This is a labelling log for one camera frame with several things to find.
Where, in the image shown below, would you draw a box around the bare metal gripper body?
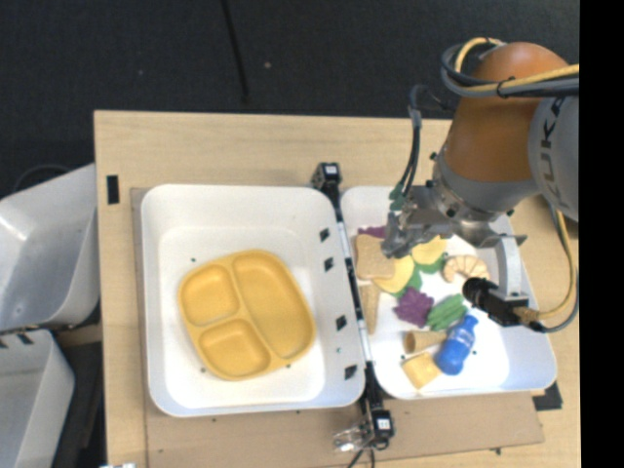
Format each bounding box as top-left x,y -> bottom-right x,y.
386,183 -> 494,249

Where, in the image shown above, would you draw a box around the tan bread slice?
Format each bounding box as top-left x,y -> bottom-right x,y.
354,233 -> 397,283

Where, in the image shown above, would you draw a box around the tan croissant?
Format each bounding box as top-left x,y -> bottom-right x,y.
441,253 -> 491,285

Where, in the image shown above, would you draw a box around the tan ice cream cone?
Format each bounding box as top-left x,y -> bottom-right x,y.
359,283 -> 382,336
403,329 -> 449,354

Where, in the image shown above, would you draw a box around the large purple grapes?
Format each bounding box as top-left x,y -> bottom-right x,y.
392,287 -> 436,328

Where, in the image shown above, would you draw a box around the thin black and white rod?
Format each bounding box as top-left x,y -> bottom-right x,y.
325,182 -> 386,419

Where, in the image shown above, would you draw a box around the green beans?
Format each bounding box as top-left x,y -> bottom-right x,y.
426,292 -> 470,332

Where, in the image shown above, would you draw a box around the blue bottle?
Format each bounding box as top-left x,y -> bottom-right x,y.
434,313 -> 481,376

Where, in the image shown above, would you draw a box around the yellow divided plate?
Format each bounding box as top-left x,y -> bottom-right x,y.
176,249 -> 318,382

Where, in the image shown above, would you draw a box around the yellow cheese block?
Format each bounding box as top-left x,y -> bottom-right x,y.
400,351 -> 443,391

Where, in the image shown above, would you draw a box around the white plastic tray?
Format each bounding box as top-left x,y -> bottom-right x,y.
339,185 -> 559,402
139,182 -> 368,418

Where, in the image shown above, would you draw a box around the brown cardboard board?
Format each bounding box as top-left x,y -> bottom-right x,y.
130,186 -> 546,457

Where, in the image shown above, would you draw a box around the black block with thin wires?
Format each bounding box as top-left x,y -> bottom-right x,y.
368,409 -> 397,447
311,162 -> 343,190

